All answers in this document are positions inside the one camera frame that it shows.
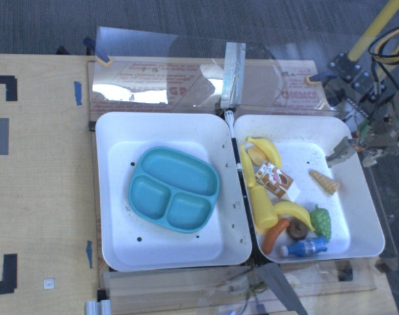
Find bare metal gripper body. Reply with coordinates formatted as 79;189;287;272
354;132;399;159

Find tan ribbed cone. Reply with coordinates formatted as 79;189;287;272
308;169;342;196

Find white plastic tray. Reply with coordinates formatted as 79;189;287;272
94;111;253;272
233;114;387;264

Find green grapes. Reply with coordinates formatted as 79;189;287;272
309;203;333;243

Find white and brown carton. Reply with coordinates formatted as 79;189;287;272
254;159;302;203

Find brown doughnut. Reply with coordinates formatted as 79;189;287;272
286;219;310;242

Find tan bread roll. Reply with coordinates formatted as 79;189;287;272
246;145;268;167

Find yellow squeeze bottle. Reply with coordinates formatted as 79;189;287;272
249;183;280;230

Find blue bottle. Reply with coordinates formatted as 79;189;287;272
279;236;329;259

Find orange sausage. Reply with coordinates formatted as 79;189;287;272
261;217;291;256

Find thin black and white rod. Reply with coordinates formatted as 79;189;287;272
223;108;258;266

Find blue divided plate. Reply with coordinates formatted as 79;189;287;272
127;146;221;234

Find brown cardboard board red print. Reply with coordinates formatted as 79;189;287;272
87;56;392;312

